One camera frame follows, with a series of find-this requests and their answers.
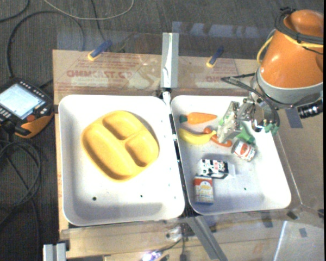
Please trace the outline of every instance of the black floor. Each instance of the black floor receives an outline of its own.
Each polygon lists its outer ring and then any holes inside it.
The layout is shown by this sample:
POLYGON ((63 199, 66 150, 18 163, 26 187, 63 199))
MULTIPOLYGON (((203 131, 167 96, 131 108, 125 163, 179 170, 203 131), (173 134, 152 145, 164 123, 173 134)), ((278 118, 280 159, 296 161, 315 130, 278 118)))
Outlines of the black floor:
MULTIPOLYGON (((60 34, 65 32, 74 38, 63 42, 63 48, 91 50, 99 30, 162 34, 172 32, 174 22, 273 28, 282 7, 324 12, 324 0, 134 0, 127 13, 96 22, 89 17, 115 16, 129 9, 131 0, 48 1, 85 19, 65 15, 43 0, 0 0, 0 86, 10 77, 21 77, 52 95, 52 50, 61 48, 60 34)), ((42 245, 58 241, 54 120, 32 139, 8 136, 1 128, 0 139, 30 144, 41 158, 39 186, 34 185, 39 166, 18 145, 0 160, 0 260, 41 260, 42 245), (26 186, 33 185, 27 197, 33 195, 33 200, 17 204, 27 188, 6 156, 26 186), (3 208, 3 204, 18 206, 3 208)))

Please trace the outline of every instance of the red and white can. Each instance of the red and white can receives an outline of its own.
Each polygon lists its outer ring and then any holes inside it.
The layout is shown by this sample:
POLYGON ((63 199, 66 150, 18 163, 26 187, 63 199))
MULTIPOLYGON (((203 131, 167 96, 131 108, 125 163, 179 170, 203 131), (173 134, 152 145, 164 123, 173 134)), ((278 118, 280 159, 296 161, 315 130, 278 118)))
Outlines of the red and white can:
POLYGON ((251 161, 256 154, 256 148, 238 139, 233 144, 231 152, 244 160, 251 161))

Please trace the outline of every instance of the yellow banana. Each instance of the yellow banana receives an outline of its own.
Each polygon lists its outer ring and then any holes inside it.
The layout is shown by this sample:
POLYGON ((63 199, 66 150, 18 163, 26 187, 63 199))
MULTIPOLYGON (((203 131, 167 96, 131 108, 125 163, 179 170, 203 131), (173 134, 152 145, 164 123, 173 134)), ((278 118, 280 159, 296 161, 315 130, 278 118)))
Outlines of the yellow banana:
POLYGON ((179 128, 179 136, 181 137, 181 139, 190 144, 205 144, 216 133, 217 132, 213 130, 211 133, 197 134, 197 133, 191 133, 183 128, 179 128))

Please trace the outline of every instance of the toy carrot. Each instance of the toy carrot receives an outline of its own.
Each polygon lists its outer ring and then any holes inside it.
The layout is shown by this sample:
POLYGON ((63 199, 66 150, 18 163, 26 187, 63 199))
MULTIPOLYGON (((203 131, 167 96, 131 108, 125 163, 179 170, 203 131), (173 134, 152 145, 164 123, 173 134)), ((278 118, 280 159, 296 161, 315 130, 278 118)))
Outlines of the toy carrot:
MULTIPOLYGON (((212 132, 212 130, 210 128, 205 128, 203 130, 203 133, 211 133, 211 132, 212 132)), ((227 140, 226 143, 220 143, 220 142, 218 142, 217 134, 214 134, 211 137, 210 140, 213 141, 213 142, 215 142, 216 144, 219 144, 219 145, 223 146, 223 147, 230 147, 230 146, 232 146, 232 141, 230 141, 230 140, 227 140)))
POLYGON ((180 123, 187 122, 192 125, 205 123, 216 119, 217 115, 201 113, 201 112, 191 112, 188 115, 180 115, 180 123))

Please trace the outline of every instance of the yellow divided plate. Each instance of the yellow divided plate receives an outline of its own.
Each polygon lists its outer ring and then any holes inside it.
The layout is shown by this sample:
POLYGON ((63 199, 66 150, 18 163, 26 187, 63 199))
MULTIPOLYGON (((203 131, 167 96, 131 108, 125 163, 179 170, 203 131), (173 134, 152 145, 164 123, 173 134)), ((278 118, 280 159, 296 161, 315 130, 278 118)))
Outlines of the yellow divided plate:
POLYGON ((154 162, 159 146, 151 132, 132 113, 110 112, 87 126, 82 148, 94 164, 115 181, 127 181, 154 162))

